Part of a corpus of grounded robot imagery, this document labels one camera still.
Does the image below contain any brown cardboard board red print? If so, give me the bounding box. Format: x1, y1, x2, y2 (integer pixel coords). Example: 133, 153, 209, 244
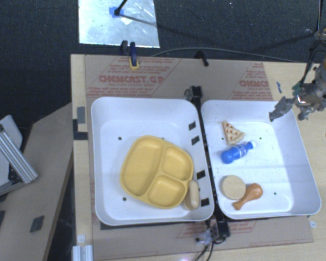
84, 54, 315, 261

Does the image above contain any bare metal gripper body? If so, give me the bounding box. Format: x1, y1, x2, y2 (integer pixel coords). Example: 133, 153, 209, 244
292, 82, 326, 111

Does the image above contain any orange chicken drumstick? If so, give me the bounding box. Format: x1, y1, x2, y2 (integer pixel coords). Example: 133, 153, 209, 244
232, 183, 264, 211

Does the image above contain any round tan biscuit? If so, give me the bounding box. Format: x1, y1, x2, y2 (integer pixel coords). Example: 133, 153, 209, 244
221, 175, 247, 201

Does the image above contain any tan bread roll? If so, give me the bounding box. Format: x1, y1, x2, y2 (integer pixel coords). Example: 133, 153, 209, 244
183, 180, 200, 211

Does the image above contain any white plastic tray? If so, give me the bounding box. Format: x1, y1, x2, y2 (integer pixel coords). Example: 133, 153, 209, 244
91, 96, 215, 226
200, 100, 322, 220

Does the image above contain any thin black rod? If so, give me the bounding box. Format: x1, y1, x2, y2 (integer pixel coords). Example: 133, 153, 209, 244
194, 98, 223, 224

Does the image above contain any blue bottle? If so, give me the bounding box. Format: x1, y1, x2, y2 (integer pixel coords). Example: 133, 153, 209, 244
220, 141, 257, 165

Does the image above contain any yellow divided plate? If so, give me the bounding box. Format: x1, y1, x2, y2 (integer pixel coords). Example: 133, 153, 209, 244
120, 135, 195, 210

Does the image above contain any pizza slice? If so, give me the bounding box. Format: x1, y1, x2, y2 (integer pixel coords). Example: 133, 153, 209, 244
221, 120, 246, 146

